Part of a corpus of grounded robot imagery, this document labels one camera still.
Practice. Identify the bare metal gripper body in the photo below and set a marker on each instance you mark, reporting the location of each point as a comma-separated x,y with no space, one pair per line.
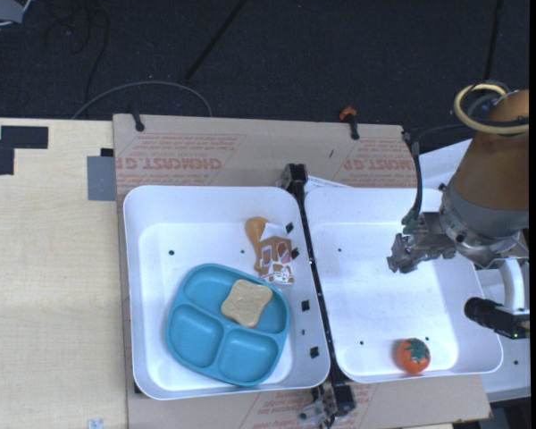
438,239

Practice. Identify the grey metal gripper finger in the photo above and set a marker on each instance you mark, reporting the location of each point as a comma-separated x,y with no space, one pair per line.
399,262
401,241

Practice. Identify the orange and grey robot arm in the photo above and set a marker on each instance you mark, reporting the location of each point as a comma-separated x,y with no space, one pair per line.
491,168

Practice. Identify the white plastic tray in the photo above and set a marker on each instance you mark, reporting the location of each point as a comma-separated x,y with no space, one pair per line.
196,235
384,302

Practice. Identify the thin black rod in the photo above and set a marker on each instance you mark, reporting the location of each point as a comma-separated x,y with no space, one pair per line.
318,284

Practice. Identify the orange tomato with green top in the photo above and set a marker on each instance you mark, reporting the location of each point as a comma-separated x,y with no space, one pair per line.
413,356

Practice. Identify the brown and white carton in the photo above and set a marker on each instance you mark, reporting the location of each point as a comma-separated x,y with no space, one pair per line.
277,262

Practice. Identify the orange-brown chicken drumstick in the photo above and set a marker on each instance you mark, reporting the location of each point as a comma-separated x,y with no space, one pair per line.
255,233

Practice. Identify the tan toast slice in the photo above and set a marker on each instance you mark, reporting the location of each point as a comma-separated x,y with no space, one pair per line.
246,304

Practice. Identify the brown cardboard board red print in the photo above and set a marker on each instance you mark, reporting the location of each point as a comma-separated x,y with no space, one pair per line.
250,159

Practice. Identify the blue divided plate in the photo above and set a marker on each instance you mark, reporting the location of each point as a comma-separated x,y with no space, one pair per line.
201,333

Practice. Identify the black cylinder on white bracket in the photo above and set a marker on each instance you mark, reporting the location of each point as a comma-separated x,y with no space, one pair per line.
496,315

